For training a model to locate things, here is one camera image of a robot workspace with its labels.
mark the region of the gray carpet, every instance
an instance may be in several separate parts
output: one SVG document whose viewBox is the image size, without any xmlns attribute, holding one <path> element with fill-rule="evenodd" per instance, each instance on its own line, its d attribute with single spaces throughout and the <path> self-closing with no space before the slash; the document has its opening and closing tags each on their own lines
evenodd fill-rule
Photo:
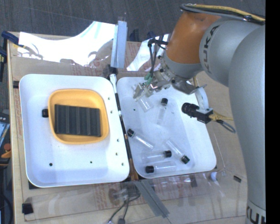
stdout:
<svg viewBox="0 0 280 224">
<path fill-rule="evenodd" d="M 266 15 L 266 0 L 0 0 L 0 45 L 3 30 L 75 36 L 91 21 L 115 24 L 122 17 L 128 34 L 138 29 L 142 41 L 149 31 L 156 35 L 172 32 L 182 3 L 221 5 Z M 4 109 L 8 109 L 6 69 L 0 83 L 0 111 Z M 2 177 L 0 172 L 0 191 Z"/>
</svg>

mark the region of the plastic tray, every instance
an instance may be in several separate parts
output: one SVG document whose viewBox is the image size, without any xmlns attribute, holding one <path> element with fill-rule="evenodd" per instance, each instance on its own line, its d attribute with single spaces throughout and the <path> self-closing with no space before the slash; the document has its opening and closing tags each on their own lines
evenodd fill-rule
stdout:
<svg viewBox="0 0 280 224">
<path fill-rule="evenodd" d="M 143 163 L 141 154 L 148 150 L 135 139 L 129 138 L 137 173 L 144 178 L 157 178 L 212 170 L 216 166 L 217 160 L 206 125 L 181 111 L 185 102 L 197 105 L 195 95 L 186 95 L 173 87 L 163 89 L 149 97 L 154 107 L 144 112 L 138 102 L 133 99 L 132 86 L 139 82 L 144 82 L 144 79 L 142 77 L 124 77 L 117 83 L 126 129 L 131 128 L 135 132 L 143 134 L 147 140 L 154 144 L 153 150 L 167 149 L 164 147 L 164 143 L 170 138 L 185 151 L 185 154 L 190 158 L 190 162 L 184 164 L 172 156 L 164 161 L 174 161 L 177 166 L 175 171 L 147 174 L 145 166 L 148 164 Z M 162 98 L 168 99 L 168 105 L 165 121 L 160 126 L 156 124 L 156 121 L 159 111 L 158 105 Z"/>
<path fill-rule="evenodd" d="M 20 80 L 26 173 L 37 187 L 121 182 L 129 174 L 124 136 L 113 86 L 102 77 L 29 74 Z M 49 96 L 59 89 L 89 89 L 102 97 L 110 131 L 102 141 L 69 145 L 53 135 L 42 117 Z"/>
</svg>

